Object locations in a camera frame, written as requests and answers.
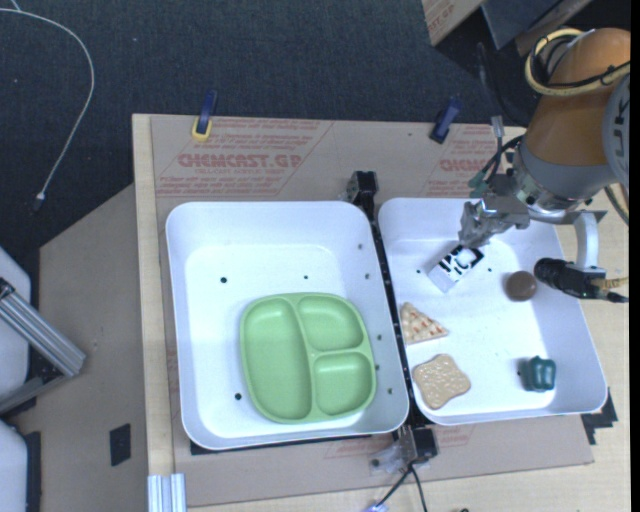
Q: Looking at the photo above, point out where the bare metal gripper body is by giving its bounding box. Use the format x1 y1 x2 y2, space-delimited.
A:
479 175 571 231

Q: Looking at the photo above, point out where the white and black carton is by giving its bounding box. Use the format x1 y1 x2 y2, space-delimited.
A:
426 242 486 294

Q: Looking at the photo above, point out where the brown round biscuit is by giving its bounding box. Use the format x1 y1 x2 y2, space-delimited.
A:
503 270 539 303

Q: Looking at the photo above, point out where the thin black rod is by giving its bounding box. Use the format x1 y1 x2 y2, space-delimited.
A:
366 199 414 431

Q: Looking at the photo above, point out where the white plastic tray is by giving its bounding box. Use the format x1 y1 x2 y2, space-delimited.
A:
164 200 411 451
377 196 610 427

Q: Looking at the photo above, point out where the toy pizza slice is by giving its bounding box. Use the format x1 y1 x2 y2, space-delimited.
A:
398 301 450 346

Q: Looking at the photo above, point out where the dark green toy pepper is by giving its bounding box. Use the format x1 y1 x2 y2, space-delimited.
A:
517 355 558 394

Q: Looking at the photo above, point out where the tan toy bread slice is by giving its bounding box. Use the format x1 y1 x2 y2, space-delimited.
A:
411 352 472 412

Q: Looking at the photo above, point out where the brown cardboard board red print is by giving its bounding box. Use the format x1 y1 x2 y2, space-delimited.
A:
149 114 596 507

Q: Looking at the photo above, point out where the green divided plate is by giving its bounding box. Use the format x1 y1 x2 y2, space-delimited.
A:
238 292 377 425

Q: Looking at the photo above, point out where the black cylinder on white bracket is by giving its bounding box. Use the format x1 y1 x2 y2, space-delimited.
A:
533 209 609 300

